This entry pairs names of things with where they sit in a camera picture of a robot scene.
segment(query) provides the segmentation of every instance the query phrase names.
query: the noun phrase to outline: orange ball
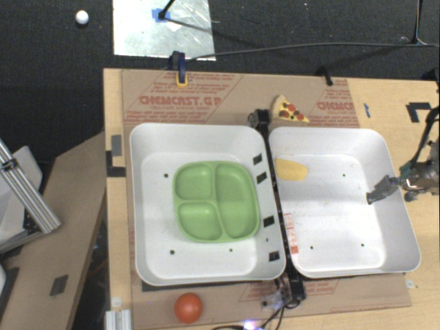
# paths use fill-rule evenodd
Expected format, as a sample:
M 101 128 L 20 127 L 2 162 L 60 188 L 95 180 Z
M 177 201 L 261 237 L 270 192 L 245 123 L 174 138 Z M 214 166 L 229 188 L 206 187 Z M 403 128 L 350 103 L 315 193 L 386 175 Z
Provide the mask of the orange ball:
M 192 324 L 201 316 L 203 311 L 201 300 L 195 294 L 182 294 L 174 304 L 174 313 L 180 322 Z

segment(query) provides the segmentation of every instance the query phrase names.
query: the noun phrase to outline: white plastic tray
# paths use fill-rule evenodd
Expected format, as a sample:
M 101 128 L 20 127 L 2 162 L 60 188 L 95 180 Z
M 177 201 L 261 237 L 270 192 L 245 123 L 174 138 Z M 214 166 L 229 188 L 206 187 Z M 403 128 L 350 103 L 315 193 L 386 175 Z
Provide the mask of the white plastic tray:
M 141 124 L 130 137 L 135 213 L 135 261 L 152 285 L 258 281 L 278 277 L 285 253 L 265 145 L 246 126 Z M 261 155 L 261 160 L 254 158 Z M 180 231 L 173 207 L 173 175 L 187 163 L 231 161 L 254 179 L 261 224 L 244 241 L 197 243 Z M 257 177 L 267 178 L 257 183 Z M 264 227 L 264 219 L 274 223 Z
M 368 129 L 280 127 L 269 138 L 274 160 L 305 165 L 303 181 L 278 179 L 291 213 L 297 270 L 310 278 L 409 272 L 420 251 L 400 191 L 372 205 L 366 193 L 395 176 L 384 139 Z

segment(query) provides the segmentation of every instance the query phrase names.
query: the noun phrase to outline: blue tape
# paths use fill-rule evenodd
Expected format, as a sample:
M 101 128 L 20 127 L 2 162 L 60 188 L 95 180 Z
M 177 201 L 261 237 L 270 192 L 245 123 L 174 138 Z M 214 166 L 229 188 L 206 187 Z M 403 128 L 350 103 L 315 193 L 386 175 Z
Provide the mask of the blue tape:
M 365 108 L 366 116 L 370 118 L 370 111 L 369 111 L 370 108 L 366 103 L 364 103 L 364 108 Z
M 170 19 L 171 18 L 171 13 L 169 11 L 166 12 L 165 14 L 165 18 L 164 19 L 160 19 L 159 18 L 159 12 L 161 12 L 162 9 L 161 8 L 153 8 L 151 10 L 151 15 L 153 16 L 153 19 L 158 22 L 158 23 L 163 23 L 166 22 L 166 19 Z

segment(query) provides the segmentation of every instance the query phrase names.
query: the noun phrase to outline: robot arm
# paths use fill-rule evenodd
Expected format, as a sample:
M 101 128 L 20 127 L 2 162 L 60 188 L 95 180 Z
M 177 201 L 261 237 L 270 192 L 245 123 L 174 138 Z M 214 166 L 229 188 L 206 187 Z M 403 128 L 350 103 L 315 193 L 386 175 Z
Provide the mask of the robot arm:
M 439 194 L 439 138 L 435 142 L 428 142 L 431 128 L 439 119 L 439 107 L 430 111 L 426 117 L 426 127 L 421 137 L 419 148 L 414 157 L 400 168 L 400 177 L 385 176 L 376 186 L 373 192 L 366 194 L 368 204 L 384 199 L 392 195 L 401 186 L 407 192 L 406 201 L 417 199 L 421 193 Z M 425 145 L 431 147 L 428 159 L 418 162 L 420 152 Z

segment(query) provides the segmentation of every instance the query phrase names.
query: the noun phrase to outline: cardboard sheet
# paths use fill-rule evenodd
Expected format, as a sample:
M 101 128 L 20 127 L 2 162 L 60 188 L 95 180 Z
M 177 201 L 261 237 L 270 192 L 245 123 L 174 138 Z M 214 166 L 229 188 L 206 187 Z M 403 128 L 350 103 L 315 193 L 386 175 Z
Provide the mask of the cardboard sheet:
M 348 82 L 322 78 L 243 74 L 189 73 L 190 84 L 178 89 L 175 74 L 167 71 L 121 71 L 124 152 L 131 260 L 131 295 L 134 329 L 178 327 L 173 305 L 178 296 L 195 292 L 204 305 L 195 325 L 264 319 L 261 298 L 276 291 L 274 281 L 235 285 L 166 287 L 145 285 L 135 270 L 133 193 L 129 135 L 143 122 L 193 124 L 243 124 L 255 109 L 269 109 L 283 94 L 310 120 L 309 124 L 273 119 L 278 126 L 359 127 Z M 287 230 L 291 250 L 296 251 L 293 229 Z M 402 274 L 306 281 L 307 299 L 285 316 L 332 314 L 368 309 L 408 307 L 410 297 Z

